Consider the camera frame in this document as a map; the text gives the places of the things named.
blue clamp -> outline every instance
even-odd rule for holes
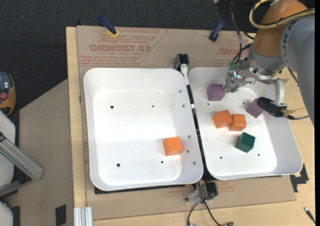
[[[214,30],[211,32],[209,39],[213,42],[215,42],[218,38],[220,30],[224,27],[226,24],[226,21],[224,19],[219,19],[218,24],[214,28]]]
[[[119,32],[115,29],[113,24],[104,16],[99,15],[98,20],[102,26],[106,28],[106,32],[110,34],[112,37],[117,37],[119,35]]]

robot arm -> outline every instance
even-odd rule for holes
[[[255,9],[264,2],[272,4],[257,24]],[[247,58],[230,67],[225,91],[235,92],[240,86],[255,81],[274,84],[276,73],[288,66],[297,74],[301,95],[314,125],[315,10],[309,10],[297,0],[261,0],[254,5],[249,19],[258,31],[248,47]]]

wooden table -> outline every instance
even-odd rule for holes
[[[177,31],[183,35],[187,31]],[[81,121],[81,105],[79,102],[79,62],[77,29],[68,27],[66,29],[68,83],[70,103],[70,125],[72,145],[72,168],[74,185],[74,206],[87,206],[87,193],[85,181],[85,166],[83,153],[83,136]],[[291,79],[287,70],[284,70],[282,78]],[[303,106],[299,88],[294,81],[288,81],[285,85],[285,102],[289,109]],[[310,120],[291,122],[292,130],[298,143],[303,163],[306,166],[309,181],[307,184],[298,186],[296,201],[259,204],[250,206],[238,206],[228,208],[217,208],[211,210],[216,220],[220,223],[233,221],[235,225],[313,225],[307,216],[304,207],[307,207],[315,215],[315,135],[314,127]],[[95,226],[99,225],[186,225],[188,212],[165,213],[156,215],[114,218],[106,220],[95,220]],[[192,213],[191,220],[196,225],[213,225],[208,211],[197,210]]]

black floor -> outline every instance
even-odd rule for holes
[[[98,25],[103,14],[115,26],[211,30],[223,17],[235,30],[230,3],[242,31],[256,32],[248,15],[258,0],[0,0],[0,71],[13,76],[20,109],[65,80],[66,27],[78,20]],[[305,3],[315,7],[315,0]]]

pen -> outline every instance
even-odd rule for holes
[[[305,209],[307,215],[309,215],[309,217],[311,218],[311,220],[313,220],[313,222],[316,223],[316,220],[315,220],[315,218],[312,216],[312,214],[311,214],[311,212],[309,211],[309,209],[306,208],[306,207],[305,207],[304,209]]]

